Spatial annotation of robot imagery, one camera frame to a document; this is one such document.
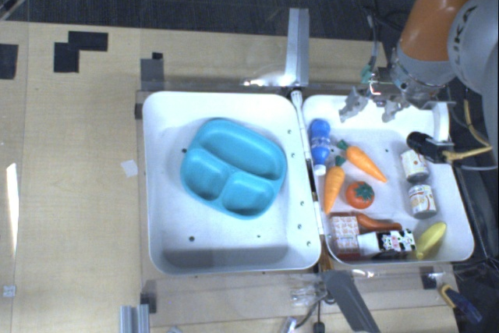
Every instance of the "blue bottle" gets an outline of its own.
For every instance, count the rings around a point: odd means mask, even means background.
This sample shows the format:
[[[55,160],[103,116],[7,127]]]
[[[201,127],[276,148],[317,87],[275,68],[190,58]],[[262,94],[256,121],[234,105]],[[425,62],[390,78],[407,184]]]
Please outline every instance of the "blue bottle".
[[[316,175],[326,173],[326,160],[331,152],[330,131],[329,123],[323,119],[314,119],[310,124],[310,151]]]

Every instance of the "white can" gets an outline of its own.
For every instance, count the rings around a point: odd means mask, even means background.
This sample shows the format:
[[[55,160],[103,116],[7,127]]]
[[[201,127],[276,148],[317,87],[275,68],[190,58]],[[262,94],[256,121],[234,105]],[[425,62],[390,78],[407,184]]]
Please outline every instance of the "white can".
[[[419,183],[430,175],[424,156],[417,154],[414,150],[407,150],[400,154],[400,159],[404,168],[405,178],[409,182]]]
[[[434,194],[428,185],[415,185],[409,189],[409,201],[414,218],[424,219],[437,213]]]

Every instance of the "tomato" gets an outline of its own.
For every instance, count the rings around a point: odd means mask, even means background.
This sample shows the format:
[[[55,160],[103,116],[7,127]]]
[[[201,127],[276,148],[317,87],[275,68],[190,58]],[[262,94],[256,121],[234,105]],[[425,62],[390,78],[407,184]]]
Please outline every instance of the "tomato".
[[[352,207],[363,210],[373,203],[374,190],[365,182],[354,182],[346,189],[346,200]]]

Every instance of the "blue divided plate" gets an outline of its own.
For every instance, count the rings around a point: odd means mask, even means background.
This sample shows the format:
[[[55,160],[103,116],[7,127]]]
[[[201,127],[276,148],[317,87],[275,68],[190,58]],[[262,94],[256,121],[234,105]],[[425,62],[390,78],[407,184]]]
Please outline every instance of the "blue divided plate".
[[[285,175],[286,157],[276,143],[227,119],[201,126],[180,168],[192,197],[243,219],[272,205]]]

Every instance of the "banana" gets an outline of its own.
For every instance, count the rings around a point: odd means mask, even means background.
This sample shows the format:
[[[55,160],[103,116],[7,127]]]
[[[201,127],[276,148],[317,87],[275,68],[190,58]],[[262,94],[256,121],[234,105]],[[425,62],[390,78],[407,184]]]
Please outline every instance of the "banana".
[[[447,225],[444,222],[437,222],[431,225],[423,234],[416,240],[416,257],[422,260],[432,248],[440,241],[447,230]]]

